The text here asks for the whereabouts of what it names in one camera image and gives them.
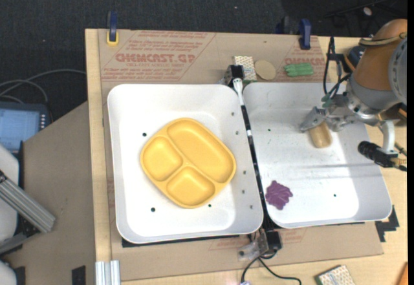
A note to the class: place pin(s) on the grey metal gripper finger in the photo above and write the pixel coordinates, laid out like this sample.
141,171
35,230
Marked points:
312,118
337,124

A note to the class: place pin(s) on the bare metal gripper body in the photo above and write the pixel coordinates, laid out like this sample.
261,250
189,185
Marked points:
354,111

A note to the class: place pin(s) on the tan bread roll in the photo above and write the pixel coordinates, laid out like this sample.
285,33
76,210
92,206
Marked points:
321,137

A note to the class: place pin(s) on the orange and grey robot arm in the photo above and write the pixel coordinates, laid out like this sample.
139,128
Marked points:
375,60

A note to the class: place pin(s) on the green bean bundle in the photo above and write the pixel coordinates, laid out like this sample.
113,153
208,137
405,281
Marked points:
298,69

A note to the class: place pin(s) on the white plastic tray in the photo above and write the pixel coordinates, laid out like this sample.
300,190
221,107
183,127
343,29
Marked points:
310,180
129,148

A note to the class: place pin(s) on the thin black and white rod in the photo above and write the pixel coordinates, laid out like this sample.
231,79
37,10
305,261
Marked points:
249,133

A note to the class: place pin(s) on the tan round biscuit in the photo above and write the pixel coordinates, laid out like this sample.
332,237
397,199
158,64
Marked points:
265,69

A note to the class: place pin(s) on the white green patterned packet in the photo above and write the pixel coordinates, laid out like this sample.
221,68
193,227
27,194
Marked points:
246,66
334,276

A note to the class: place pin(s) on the purple grapes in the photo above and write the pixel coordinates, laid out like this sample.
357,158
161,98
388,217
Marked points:
278,196

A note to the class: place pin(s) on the yellow divided plate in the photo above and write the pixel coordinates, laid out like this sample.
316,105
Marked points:
189,162

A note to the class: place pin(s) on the brown cardboard board red print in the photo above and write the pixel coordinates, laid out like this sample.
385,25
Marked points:
181,57

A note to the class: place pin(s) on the black cylinder on white bracket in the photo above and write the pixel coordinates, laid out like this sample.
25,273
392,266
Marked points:
375,152

